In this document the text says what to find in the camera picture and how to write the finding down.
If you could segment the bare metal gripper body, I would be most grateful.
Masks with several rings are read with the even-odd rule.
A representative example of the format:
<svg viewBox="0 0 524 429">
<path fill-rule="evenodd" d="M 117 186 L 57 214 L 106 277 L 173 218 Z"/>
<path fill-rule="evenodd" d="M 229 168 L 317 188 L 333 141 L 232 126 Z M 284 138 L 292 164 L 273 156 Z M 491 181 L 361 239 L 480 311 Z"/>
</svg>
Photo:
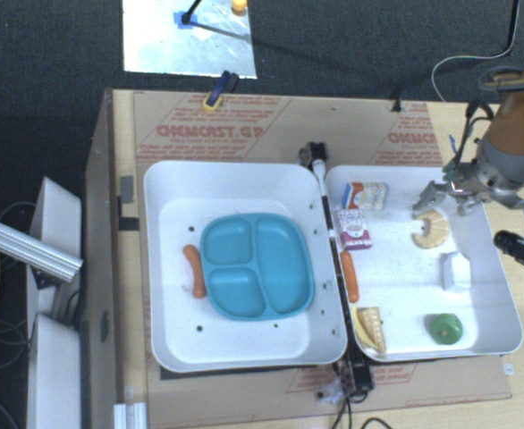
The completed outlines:
<svg viewBox="0 0 524 429">
<path fill-rule="evenodd" d="M 447 193 L 456 202 L 458 196 L 475 195 L 480 198 L 480 205 L 497 203 L 508 209 L 524 208 L 524 198 L 519 195 L 522 185 L 507 179 L 494 167 L 461 163 L 444 179 Z"/>
</svg>

